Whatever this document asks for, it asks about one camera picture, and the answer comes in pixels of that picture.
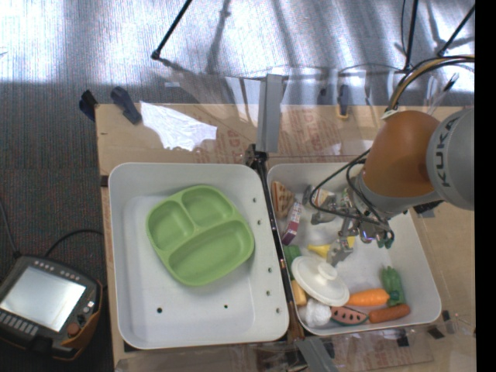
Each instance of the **orange carrot toy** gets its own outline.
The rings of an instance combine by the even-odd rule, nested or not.
[[[350,295],[347,306],[381,306],[384,305],[390,295],[383,288],[371,288],[365,291],[355,292]]]

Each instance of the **toy food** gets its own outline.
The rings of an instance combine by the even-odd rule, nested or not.
[[[278,181],[272,182],[270,190],[276,218],[283,219],[288,216],[289,208],[295,202],[295,194]]]
[[[283,245],[282,250],[284,252],[284,257],[286,258],[286,266],[288,267],[289,277],[294,280],[295,276],[291,272],[291,265],[293,264],[293,260],[295,260],[295,258],[301,256],[300,247],[297,245]]]
[[[350,290],[329,263],[300,256],[293,260],[291,271],[303,290],[324,305],[344,306],[350,297]]]
[[[331,308],[320,301],[309,298],[307,305],[298,309],[300,318],[311,328],[323,326],[331,319]]]
[[[369,319],[364,312],[359,312],[354,308],[346,306],[331,307],[331,320],[342,326],[357,326],[363,324]]]
[[[410,307],[403,303],[401,305],[396,305],[387,308],[378,308],[369,313],[369,321],[372,323],[391,321],[394,319],[400,319],[410,314]]]
[[[324,244],[324,245],[312,245],[312,244],[310,244],[307,246],[307,249],[317,253],[318,255],[320,255],[323,258],[326,258],[327,253],[331,249],[331,244]]]
[[[298,232],[298,225],[300,224],[300,216],[303,211],[303,205],[298,201],[295,201],[288,212],[288,221],[286,223],[286,229],[281,237],[281,242],[284,245],[289,245],[291,241],[296,237]]]
[[[303,205],[306,205],[308,202],[312,201],[312,203],[318,207],[322,207],[326,202],[330,200],[336,200],[336,195],[329,190],[326,189],[318,189],[313,197],[312,192],[315,190],[315,186],[309,184],[305,189],[305,193],[303,194]]]
[[[383,288],[371,288],[350,294],[347,306],[381,306],[388,302],[391,296]]]
[[[398,272],[391,266],[387,266],[381,273],[382,285],[386,292],[391,296],[387,300],[388,306],[396,306],[405,303],[405,294],[401,286],[401,279]]]
[[[293,290],[294,303],[297,306],[305,306],[307,304],[307,294],[303,291],[296,280],[291,281],[291,289]]]

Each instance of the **cable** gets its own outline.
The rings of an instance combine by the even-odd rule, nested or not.
[[[475,62],[475,55],[454,55],[452,57],[431,58],[415,65],[399,82],[391,96],[386,112],[398,109],[398,100],[408,85],[420,75],[443,66]]]
[[[10,245],[13,250],[14,259],[17,259],[21,256],[21,252],[17,249],[16,244],[12,238],[12,234],[10,233],[9,221],[7,220],[7,215],[5,214],[5,210],[3,208],[2,200],[0,200],[0,211],[2,211],[2,218],[5,222],[5,231],[7,232],[7,238],[9,239]]]
[[[355,165],[357,165],[359,162],[357,161],[356,163],[354,163],[353,165],[350,165],[348,167],[348,169],[346,170],[346,181],[348,182],[348,185],[350,186],[351,190],[353,190],[355,192],[355,194],[360,197],[360,199],[363,201],[363,203],[369,208],[369,211],[374,214],[374,216],[377,218],[377,220],[379,222],[382,222],[384,223],[385,225],[387,225],[387,223],[381,218],[381,216],[377,213],[377,211],[375,210],[374,206],[370,203],[370,201],[367,200],[367,198],[365,197],[365,195],[362,193],[362,191],[359,191],[354,183],[352,182],[351,180],[351,177],[350,177],[350,171],[351,171],[351,168]]]
[[[312,193],[310,194],[310,197],[309,197],[309,202],[310,202],[310,205],[317,209],[318,211],[321,211],[321,212],[326,212],[326,213],[330,213],[330,214],[334,214],[334,215],[338,215],[338,216],[342,216],[342,217],[345,217],[345,218],[351,218],[351,219],[358,219],[362,222],[369,222],[369,223],[373,223],[375,225],[378,225],[380,226],[382,229],[385,229],[387,231],[391,231],[389,229],[389,226],[388,224],[384,223],[384,221],[378,216],[377,218],[380,219],[379,221],[375,220],[375,219],[372,219],[372,218],[367,218],[365,215],[355,215],[355,214],[350,214],[350,213],[347,213],[347,212],[341,212],[337,209],[326,209],[326,208],[322,208],[322,207],[319,207],[317,206],[314,202],[313,202],[313,198],[315,196],[315,193],[324,185],[326,184],[328,181],[330,181],[331,179],[333,179],[337,174],[339,174],[340,172],[344,171],[345,169],[347,168],[351,168],[353,165],[355,164],[358,164],[358,162],[360,160],[362,160],[363,157],[365,157],[368,153],[370,152],[370,149],[366,150],[365,152],[363,152],[361,155],[359,155],[358,157],[355,157],[353,160],[351,160],[349,163],[343,165],[340,169],[336,170],[334,173],[332,173],[331,175],[329,175],[326,179],[324,179],[322,182],[320,182],[317,186],[315,186],[315,189],[313,189]]]
[[[55,248],[59,243],[61,243],[62,241],[64,241],[66,238],[70,237],[70,236],[73,236],[74,234],[78,234],[78,233],[96,233],[96,234],[100,234],[103,236],[103,233],[98,231],[98,230],[94,230],[94,229],[77,229],[77,230],[73,230],[72,232],[69,232],[67,234],[65,234],[64,236],[60,237],[57,241],[55,241],[51,246],[50,248],[45,252],[45,257],[48,257],[48,255],[50,255],[50,253],[53,251],[53,248]]]

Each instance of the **metal bracket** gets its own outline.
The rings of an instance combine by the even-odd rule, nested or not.
[[[352,253],[353,248],[349,245],[347,239],[337,239],[331,244],[326,261],[331,266],[336,267],[339,262],[345,260]]]
[[[312,372],[339,372],[321,339],[313,336],[296,342]]]
[[[262,152],[277,152],[283,96],[282,79],[279,74],[268,74],[265,81],[260,83],[256,148]]]
[[[298,315],[296,312],[295,301],[293,299],[293,292],[291,290],[291,279],[289,275],[289,269],[286,265],[286,260],[284,258],[284,250],[282,247],[281,239],[277,231],[277,223],[272,208],[272,201],[270,199],[270,188],[267,183],[267,160],[268,155],[265,152],[259,152],[256,150],[255,145],[251,144],[248,150],[245,152],[245,165],[252,168],[258,173],[260,180],[262,182],[263,194],[265,196],[265,202],[267,204],[267,212],[270,220],[270,227],[272,228],[272,236],[274,238],[274,244],[276,247],[277,257],[279,259],[279,264],[281,268],[282,284],[284,286],[284,293],[286,294],[286,302],[288,304],[289,311],[289,326],[286,333],[286,339],[288,343],[293,343],[305,338],[305,333],[301,327]]]

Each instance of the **watermelon slice toy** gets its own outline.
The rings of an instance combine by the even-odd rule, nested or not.
[[[363,324],[369,319],[364,312],[359,312],[347,306],[331,307],[331,321],[337,322],[342,326],[357,326]]]

